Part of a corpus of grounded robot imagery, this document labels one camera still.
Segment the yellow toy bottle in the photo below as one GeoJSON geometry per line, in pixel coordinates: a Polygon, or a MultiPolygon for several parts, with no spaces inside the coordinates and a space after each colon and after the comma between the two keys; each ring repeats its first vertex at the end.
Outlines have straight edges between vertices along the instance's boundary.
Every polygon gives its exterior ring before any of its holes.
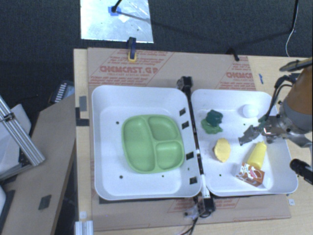
{"type": "Polygon", "coordinates": [[[256,169],[261,169],[265,157],[266,152],[266,144],[264,141],[258,142],[256,146],[254,147],[247,164],[253,166],[256,169]]]}

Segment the green divided plate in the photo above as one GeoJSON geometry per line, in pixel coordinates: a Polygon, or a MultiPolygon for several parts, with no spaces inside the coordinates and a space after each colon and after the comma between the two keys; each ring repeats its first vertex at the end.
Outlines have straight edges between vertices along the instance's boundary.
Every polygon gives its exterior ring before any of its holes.
{"type": "Polygon", "coordinates": [[[139,115],[123,123],[122,142],[129,166],[139,173],[175,169],[184,161],[176,123],[164,115],[139,115]]]}

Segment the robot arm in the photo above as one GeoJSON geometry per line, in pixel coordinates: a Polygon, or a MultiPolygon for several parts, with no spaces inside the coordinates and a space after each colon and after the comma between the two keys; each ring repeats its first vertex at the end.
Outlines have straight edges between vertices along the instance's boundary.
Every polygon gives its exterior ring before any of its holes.
{"type": "Polygon", "coordinates": [[[313,154],[312,142],[305,137],[312,131],[312,58],[304,61],[296,61],[283,66],[280,71],[302,70],[297,80],[291,76],[279,78],[275,84],[275,92],[272,97],[268,112],[259,119],[259,126],[250,126],[239,139],[240,145],[257,138],[259,134],[267,138],[267,143],[272,143],[276,138],[289,139],[300,147],[308,147],[311,151],[311,166],[295,159],[291,162],[291,168],[306,181],[313,184],[313,154]],[[284,81],[292,83],[291,90],[281,103],[279,114],[270,116],[269,113],[276,103],[277,96],[284,81]]]}

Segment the metal sheet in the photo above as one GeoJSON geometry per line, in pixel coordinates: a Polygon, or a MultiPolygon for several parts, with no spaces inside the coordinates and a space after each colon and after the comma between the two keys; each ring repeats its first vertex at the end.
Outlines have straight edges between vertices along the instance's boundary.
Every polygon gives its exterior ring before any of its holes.
{"type": "Polygon", "coordinates": [[[81,0],[81,38],[126,42],[135,37],[153,43],[148,0],[122,0],[112,13],[117,1],[81,0]]]}

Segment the cardboard sheet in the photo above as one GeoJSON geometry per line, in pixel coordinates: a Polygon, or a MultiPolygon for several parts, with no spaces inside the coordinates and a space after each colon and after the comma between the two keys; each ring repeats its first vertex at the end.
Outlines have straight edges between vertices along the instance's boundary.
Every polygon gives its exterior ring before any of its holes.
{"type": "MultiPolygon", "coordinates": [[[[232,55],[193,54],[137,50],[137,61],[129,63],[127,50],[88,49],[89,96],[100,85],[174,88],[182,76],[192,76],[196,89],[255,90],[248,58],[232,55]]],[[[184,212],[194,206],[192,198],[108,202],[94,189],[92,120],[90,158],[92,219],[95,231],[188,225],[184,212]]],[[[285,195],[215,199],[217,210],[204,223],[290,218],[285,195]]]]}

